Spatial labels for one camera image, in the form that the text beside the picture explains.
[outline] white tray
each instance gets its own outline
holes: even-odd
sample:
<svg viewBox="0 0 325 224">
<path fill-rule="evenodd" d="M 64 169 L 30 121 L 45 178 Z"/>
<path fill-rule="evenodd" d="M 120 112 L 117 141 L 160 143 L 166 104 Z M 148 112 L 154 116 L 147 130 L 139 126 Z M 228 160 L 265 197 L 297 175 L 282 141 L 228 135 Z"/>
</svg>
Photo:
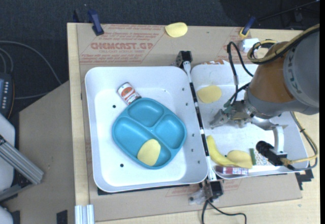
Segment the white tray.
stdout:
<svg viewBox="0 0 325 224">
<path fill-rule="evenodd" d="M 254 74 L 257 65 L 246 65 L 248 70 Z M 235 65 L 237 75 L 239 76 L 240 86 L 251 81 L 251 77 L 244 71 L 241 65 Z M 197 65 L 191 71 L 193 85 L 196 91 L 209 86 L 217 85 L 221 88 L 222 96 L 219 100 L 204 104 L 198 99 L 201 118 L 204 125 L 206 136 L 212 135 L 218 150 L 221 154 L 227 154 L 231 150 L 242 150 L 249 153 L 250 148 L 255 148 L 258 141 L 274 145 L 274 135 L 272 131 L 264 131 L 254 124 L 247 124 L 243 128 L 239 128 L 234 123 L 227 123 L 225 125 L 211 129 L 210 122 L 219 109 L 224 109 L 223 105 L 234 94 L 235 85 L 233 72 L 230 65 Z M 238 94 L 237 100 L 244 98 L 244 92 Z M 301 139 L 299 130 L 292 119 L 289 112 L 283 113 L 280 117 L 274 117 L 271 122 L 279 125 L 286 125 L 284 129 L 284 151 L 288 153 L 289 159 L 306 158 L 307 152 L 303 141 Z M 211 165 L 215 168 L 216 163 L 211 160 Z M 307 167 L 308 162 L 298 163 L 294 166 L 296 168 Z M 224 179 L 243 178 L 260 175 L 271 175 L 292 172 L 286 167 L 279 167 L 273 165 L 253 166 L 249 170 L 247 176 L 244 175 L 228 175 L 215 172 L 219 177 Z"/>
<path fill-rule="evenodd" d="M 165 167 L 139 165 L 115 144 L 111 129 L 126 104 L 117 89 L 129 82 L 144 98 L 173 111 L 186 125 L 183 147 Z M 93 176 L 103 191 L 184 185 L 203 181 L 208 166 L 188 77 L 177 67 L 97 67 L 85 76 L 90 123 Z"/>
</svg>

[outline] can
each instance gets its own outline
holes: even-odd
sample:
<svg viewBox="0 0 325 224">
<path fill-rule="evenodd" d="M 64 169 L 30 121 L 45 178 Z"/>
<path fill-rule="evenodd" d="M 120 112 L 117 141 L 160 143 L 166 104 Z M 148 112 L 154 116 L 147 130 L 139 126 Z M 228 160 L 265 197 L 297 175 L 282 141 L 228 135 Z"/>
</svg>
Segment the can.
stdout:
<svg viewBox="0 0 325 224">
<path fill-rule="evenodd" d="M 137 93 L 136 90 L 128 82 L 122 84 L 118 88 L 117 93 L 121 96 L 127 105 L 130 105 L 133 101 L 141 98 L 140 94 Z"/>
</svg>

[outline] yellow object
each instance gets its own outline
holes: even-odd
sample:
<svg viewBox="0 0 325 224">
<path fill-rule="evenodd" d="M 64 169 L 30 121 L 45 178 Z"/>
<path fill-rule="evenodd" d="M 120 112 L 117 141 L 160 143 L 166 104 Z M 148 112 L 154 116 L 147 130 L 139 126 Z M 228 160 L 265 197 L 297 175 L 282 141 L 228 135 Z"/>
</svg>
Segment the yellow object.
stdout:
<svg viewBox="0 0 325 224">
<path fill-rule="evenodd" d="M 212 103 L 221 98 L 222 91 L 218 86 L 211 85 L 199 89 L 197 95 L 203 103 Z"/>
<path fill-rule="evenodd" d="M 161 146 L 155 139 L 149 139 L 140 148 L 137 158 L 146 165 L 153 166 L 159 157 Z"/>
<path fill-rule="evenodd" d="M 252 158 L 249 153 L 233 150 L 223 156 L 217 149 L 214 139 L 211 135 L 207 137 L 207 144 L 211 159 L 220 166 L 237 166 L 241 168 L 251 169 L 253 167 Z"/>
<path fill-rule="evenodd" d="M 165 26 L 165 30 L 171 37 L 181 37 L 187 33 L 187 25 L 183 22 L 172 23 Z"/>
</svg>

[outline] blue clamp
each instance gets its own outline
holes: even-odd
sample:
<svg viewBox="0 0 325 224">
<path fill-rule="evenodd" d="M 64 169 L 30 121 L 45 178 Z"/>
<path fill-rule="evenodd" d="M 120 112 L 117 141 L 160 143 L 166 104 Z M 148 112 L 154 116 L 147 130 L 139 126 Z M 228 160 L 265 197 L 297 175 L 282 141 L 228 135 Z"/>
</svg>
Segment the blue clamp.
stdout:
<svg viewBox="0 0 325 224">
<path fill-rule="evenodd" d="M 89 16 L 89 20 L 90 22 L 93 23 L 93 31 L 95 32 L 95 34 L 98 35 L 103 35 L 104 34 L 104 30 L 101 27 L 101 23 L 98 17 L 98 13 L 94 10 L 94 9 L 89 9 L 88 10 L 88 16 Z"/>
<path fill-rule="evenodd" d="M 249 33 L 249 29 L 251 28 L 251 26 L 253 25 L 253 23 L 255 22 L 256 18 L 254 16 L 252 16 L 248 23 L 245 25 L 245 27 L 243 27 L 240 32 L 239 35 L 243 38 L 247 37 L 248 33 Z"/>
</svg>

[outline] red and white can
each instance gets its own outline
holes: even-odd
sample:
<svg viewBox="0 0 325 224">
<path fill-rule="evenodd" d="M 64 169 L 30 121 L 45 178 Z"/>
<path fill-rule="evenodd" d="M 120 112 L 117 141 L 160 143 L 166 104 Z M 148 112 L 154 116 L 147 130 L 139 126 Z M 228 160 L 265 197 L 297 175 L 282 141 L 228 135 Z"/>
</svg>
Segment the red and white can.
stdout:
<svg viewBox="0 0 325 224">
<path fill-rule="evenodd" d="M 122 84 L 118 88 L 117 93 L 119 93 L 127 105 L 130 105 L 133 101 L 141 98 L 139 93 L 137 93 L 136 90 L 128 82 Z"/>
</svg>

